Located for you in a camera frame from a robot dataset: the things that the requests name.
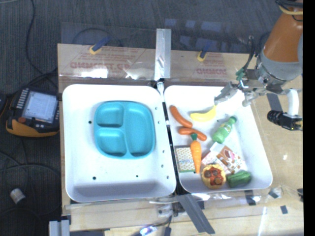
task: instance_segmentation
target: blue divided dish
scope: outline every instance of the blue divided dish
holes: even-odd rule
[[[151,111],[133,101],[107,101],[94,115],[97,149],[115,158],[141,158],[155,146],[155,127]]]

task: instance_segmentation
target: device screen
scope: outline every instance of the device screen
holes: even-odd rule
[[[22,116],[53,123],[57,104],[53,95],[30,91]]]

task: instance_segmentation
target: toy bottle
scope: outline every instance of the toy bottle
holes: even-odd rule
[[[219,144],[223,143],[226,137],[232,130],[233,124],[236,122],[236,117],[232,116],[228,119],[227,122],[221,124],[221,126],[217,129],[217,131],[213,134],[212,140]]]

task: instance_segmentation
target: beige table surface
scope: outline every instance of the beige table surface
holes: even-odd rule
[[[77,45],[58,46],[59,74],[64,71],[68,53],[78,49],[80,46]],[[192,59],[190,56],[196,55],[194,52],[176,52],[175,56],[180,55],[188,60]],[[220,57],[224,61],[228,76],[231,76],[230,74],[234,76],[235,71],[242,67],[248,59],[246,54],[220,54]],[[252,60],[249,68],[253,68],[254,64],[255,59]],[[185,81],[188,82],[189,80],[180,79],[181,83],[185,83]],[[97,79],[86,80],[85,78],[80,80],[78,77],[60,76],[59,92],[62,93],[63,89],[71,84],[94,82],[102,83]],[[218,82],[222,81],[213,80],[213,84]],[[302,78],[298,77],[289,82],[285,88],[301,89]],[[286,96],[281,96],[279,99],[283,111],[287,111]],[[299,115],[303,116],[302,92],[299,93],[299,100]],[[255,196],[260,197],[254,206],[248,205],[245,197],[241,194],[235,194],[230,200],[210,199],[206,201],[203,212],[214,228],[216,235],[219,236],[303,235],[304,206],[297,192],[297,189],[303,188],[303,132],[289,131],[268,121],[266,116],[270,110],[270,105],[267,96],[260,96],[255,99],[251,107],[272,170],[273,183],[266,190],[254,192]],[[163,209],[167,204],[154,204],[148,200],[70,203],[64,182],[62,101],[60,101],[60,109],[63,214],[71,215],[70,231],[103,230],[106,236],[131,236],[146,225],[159,225],[167,222],[167,216],[158,213],[158,210]],[[268,195],[270,190],[278,193],[278,198]],[[208,235],[207,233],[198,233],[185,212],[179,213],[176,217],[173,216],[170,227],[172,236]],[[157,231],[150,235],[162,236],[164,228],[165,225],[157,226]]]

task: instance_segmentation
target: green vegetable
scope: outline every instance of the green vegetable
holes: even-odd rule
[[[231,188],[238,185],[245,185],[252,179],[252,175],[247,171],[239,171],[235,174],[226,176],[226,180]]]

